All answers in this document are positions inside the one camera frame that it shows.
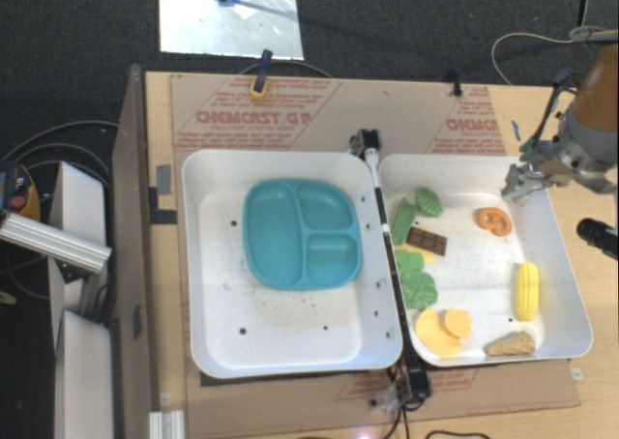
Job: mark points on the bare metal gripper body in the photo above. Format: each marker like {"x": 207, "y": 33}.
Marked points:
{"x": 563, "y": 167}

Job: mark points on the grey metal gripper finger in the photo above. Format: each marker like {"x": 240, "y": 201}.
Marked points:
{"x": 511, "y": 183}
{"x": 536, "y": 181}

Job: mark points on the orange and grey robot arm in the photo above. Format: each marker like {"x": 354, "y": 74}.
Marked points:
{"x": 599, "y": 103}

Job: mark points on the orange pretzel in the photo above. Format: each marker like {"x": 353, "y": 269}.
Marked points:
{"x": 493, "y": 220}

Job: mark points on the green lettuce leaf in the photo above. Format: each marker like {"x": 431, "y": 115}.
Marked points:
{"x": 429, "y": 201}
{"x": 420, "y": 291}
{"x": 408, "y": 263}

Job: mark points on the white plastic tray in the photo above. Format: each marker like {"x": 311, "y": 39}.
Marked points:
{"x": 479, "y": 277}
{"x": 290, "y": 326}

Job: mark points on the brown chocolate bar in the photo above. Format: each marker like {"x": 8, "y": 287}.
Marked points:
{"x": 426, "y": 241}

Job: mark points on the yellow corn cob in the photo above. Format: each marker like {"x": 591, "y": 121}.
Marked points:
{"x": 527, "y": 291}

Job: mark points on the yellow flat slice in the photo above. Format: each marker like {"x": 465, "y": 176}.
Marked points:
{"x": 425, "y": 256}

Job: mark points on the thin black and white rod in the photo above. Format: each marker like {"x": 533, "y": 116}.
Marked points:
{"x": 385, "y": 226}

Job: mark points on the orange round slice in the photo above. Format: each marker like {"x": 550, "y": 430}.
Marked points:
{"x": 458, "y": 323}

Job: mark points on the tan waffle cone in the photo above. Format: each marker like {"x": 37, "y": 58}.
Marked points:
{"x": 513, "y": 345}

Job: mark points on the yellow round slice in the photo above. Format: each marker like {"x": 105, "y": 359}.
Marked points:
{"x": 430, "y": 333}

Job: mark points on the blue divided plate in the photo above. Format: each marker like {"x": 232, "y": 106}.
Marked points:
{"x": 275, "y": 234}

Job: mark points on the brown cardboard board red print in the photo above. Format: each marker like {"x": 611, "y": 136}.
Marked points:
{"x": 271, "y": 118}

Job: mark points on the black cylinder on white bracket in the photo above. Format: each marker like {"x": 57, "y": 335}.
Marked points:
{"x": 597, "y": 235}

